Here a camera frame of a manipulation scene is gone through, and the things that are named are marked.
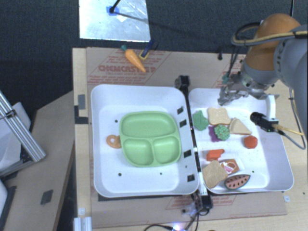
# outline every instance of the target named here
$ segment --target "cardboard sheet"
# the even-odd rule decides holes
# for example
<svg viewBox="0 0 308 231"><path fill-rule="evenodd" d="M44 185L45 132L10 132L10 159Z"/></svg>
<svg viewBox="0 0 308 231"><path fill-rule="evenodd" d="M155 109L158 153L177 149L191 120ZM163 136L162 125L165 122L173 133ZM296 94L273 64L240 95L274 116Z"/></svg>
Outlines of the cardboard sheet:
<svg viewBox="0 0 308 231"><path fill-rule="evenodd" d="M238 57L232 71L240 69ZM189 75L194 88L219 88L221 77L229 68L230 59L224 56L218 60L215 54L151 51L144 62L143 73L125 59L121 50L110 48L87 48L88 97L99 84L125 84L147 86L173 86L179 75ZM189 216L182 209L192 203L189 195L166 197L143 197L129 199L107 199L98 195L93 186L93 146L90 98L89 141L90 141L90 183L91 216L93 228L144 225L188 221ZM213 196L214 207L200 220L248 218L285 215L286 207L281 192L264 192L237 195Z"/></svg>

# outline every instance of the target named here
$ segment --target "toy bread slice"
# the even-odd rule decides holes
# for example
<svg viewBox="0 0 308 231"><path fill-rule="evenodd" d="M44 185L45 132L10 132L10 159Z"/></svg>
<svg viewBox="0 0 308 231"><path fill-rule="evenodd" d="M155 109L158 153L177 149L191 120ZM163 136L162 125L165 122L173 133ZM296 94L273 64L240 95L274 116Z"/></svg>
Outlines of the toy bread slice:
<svg viewBox="0 0 308 231"><path fill-rule="evenodd" d="M225 171L216 160L210 162L209 165L202 170L202 174L208 188L217 186L218 183L228 177L227 171Z"/></svg>
<svg viewBox="0 0 308 231"><path fill-rule="evenodd" d="M231 122L228 112L225 108L208 108L208 121L211 125L215 126L218 124L228 125Z"/></svg>
<svg viewBox="0 0 308 231"><path fill-rule="evenodd" d="M250 135L252 133L238 118L232 119L229 125L229 131L231 134Z"/></svg>

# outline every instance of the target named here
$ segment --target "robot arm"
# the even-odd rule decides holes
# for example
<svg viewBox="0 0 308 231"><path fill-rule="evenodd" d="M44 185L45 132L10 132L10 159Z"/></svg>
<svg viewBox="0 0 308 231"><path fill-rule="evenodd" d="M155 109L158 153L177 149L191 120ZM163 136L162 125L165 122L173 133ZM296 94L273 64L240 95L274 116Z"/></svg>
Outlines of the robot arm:
<svg viewBox="0 0 308 231"><path fill-rule="evenodd" d="M284 35L281 41L279 37L270 37L279 34ZM273 14L258 27L254 41L259 38L267 40L250 44L253 46L241 71L229 76L227 85L221 88L218 103L226 105L248 95L266 99L268 95L264 91L280 79L294 91L297 114L307 138L307 25L300 26L285 14Z"/></svg>

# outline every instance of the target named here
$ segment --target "small led light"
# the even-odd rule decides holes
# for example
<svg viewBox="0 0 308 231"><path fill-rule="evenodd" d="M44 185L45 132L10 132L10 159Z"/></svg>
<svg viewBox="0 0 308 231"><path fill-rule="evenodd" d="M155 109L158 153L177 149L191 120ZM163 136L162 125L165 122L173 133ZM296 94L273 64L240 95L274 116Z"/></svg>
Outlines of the small led light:
<svg viewBox="0 0 308 231"><path fill-rule="evenodd" d="M175 224L173 226L173 231L180 231L181 230L181 227L179 226L179 224Z"/></svg>

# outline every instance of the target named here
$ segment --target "toy watermelon slice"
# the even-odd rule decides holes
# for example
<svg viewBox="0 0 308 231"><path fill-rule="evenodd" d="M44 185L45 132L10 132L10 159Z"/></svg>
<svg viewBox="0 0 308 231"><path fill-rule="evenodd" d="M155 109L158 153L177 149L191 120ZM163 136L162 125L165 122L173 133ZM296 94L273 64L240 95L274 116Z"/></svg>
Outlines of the toy watermelon slice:
<svg viewBox="0 0 308 231"><path fill-rule="evenodd" d="M236 190L249 181L250 175L234 175L225 180L225 186L229 190Z"/></svg>

